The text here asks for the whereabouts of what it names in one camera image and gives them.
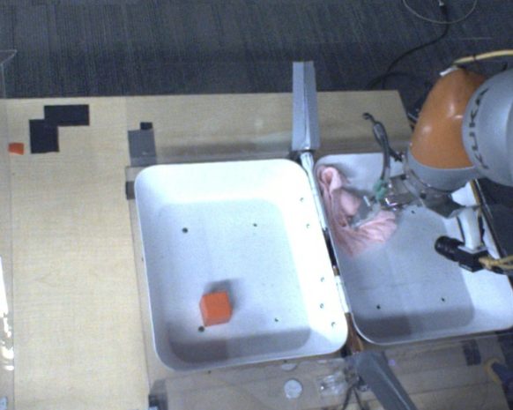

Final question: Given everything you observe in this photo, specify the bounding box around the black cylinder on white bracket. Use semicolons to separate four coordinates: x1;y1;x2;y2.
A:
431;204;493;276

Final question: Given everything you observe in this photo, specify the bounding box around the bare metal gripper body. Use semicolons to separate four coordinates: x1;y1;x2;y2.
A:
366;173;427;219

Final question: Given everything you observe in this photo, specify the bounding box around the orange cube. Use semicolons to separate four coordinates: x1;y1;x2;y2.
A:
197;289;235;328

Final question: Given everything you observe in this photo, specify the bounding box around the pink cloth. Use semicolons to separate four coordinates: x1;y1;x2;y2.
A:
315;157;401;260

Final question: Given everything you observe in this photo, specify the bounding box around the white plastic tray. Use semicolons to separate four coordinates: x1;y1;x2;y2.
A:
312;140;513;351
131;150;352;376

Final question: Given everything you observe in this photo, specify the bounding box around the pale wood board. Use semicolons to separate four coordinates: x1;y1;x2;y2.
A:
122;67;513;410

